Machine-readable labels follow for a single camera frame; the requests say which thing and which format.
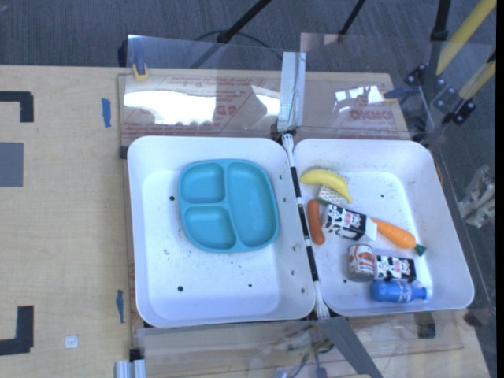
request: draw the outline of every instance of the blue bottle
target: blue bottle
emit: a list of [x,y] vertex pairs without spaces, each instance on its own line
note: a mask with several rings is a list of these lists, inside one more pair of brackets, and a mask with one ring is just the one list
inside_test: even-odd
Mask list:
[[427,299],[425,287],[414,287],[406,281],[374,280],[371,283],[371,298],[375,301],[410,302],[415,298]]

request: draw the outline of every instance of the gray floor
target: gray floor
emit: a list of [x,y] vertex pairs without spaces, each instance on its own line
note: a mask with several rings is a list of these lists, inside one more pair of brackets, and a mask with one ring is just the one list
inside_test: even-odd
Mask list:
[[[128,35],[196,40],[228,29],[258,0],[0,0],[0,64],[118,66]],[[273,0],[241,33],[270,47],[298,50],[302,32],[335,34],[357,0]],[[439,0],[368,0],[349,35],[414,39],[428,57],[428,39]],[[447,30],[452,35],[479,0],[452,0]],[[215,41],[216,34],[203,40]],[[474,46],[496,45],[496,10],[469,40]],[[233,43],[258,44],[237,35]],[[461,85],[457,69],[447,73]],[[441,142],[450,180],[449,203],[464,195],[474,171],[483,164],[495,175],[495,78],[473,99],[477,111],[462,125],[451,124]],[[472,271],[476,297],[470,321],[478,325],[492,376],[496,362],[495,224],[468,226],[455,217]]]

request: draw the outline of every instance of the banana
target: banana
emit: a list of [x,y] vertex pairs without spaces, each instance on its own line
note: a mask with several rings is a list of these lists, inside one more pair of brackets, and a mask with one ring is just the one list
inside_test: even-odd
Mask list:
[[310,169],[299,178],[301,183],[319,184],[330,187],[333,191],[340,193],[349,203],[352,198],[348,191],[348,183],[341,175],[327,169]]

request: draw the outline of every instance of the silver can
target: silver can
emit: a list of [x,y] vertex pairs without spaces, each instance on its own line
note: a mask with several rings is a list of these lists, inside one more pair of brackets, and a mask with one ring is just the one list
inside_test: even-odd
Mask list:
[[363,243],[348,247],[348,278],[368,281],[374,277],[372,247]]

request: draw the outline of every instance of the blue divided plate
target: blue divided plate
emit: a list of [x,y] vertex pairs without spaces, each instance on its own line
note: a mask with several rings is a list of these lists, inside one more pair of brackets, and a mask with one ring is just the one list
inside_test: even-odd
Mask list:
[[203,250],[258,250],[278,234],[271,181],[252,161],[193,162],[180,174],[177,188],[186,236]]

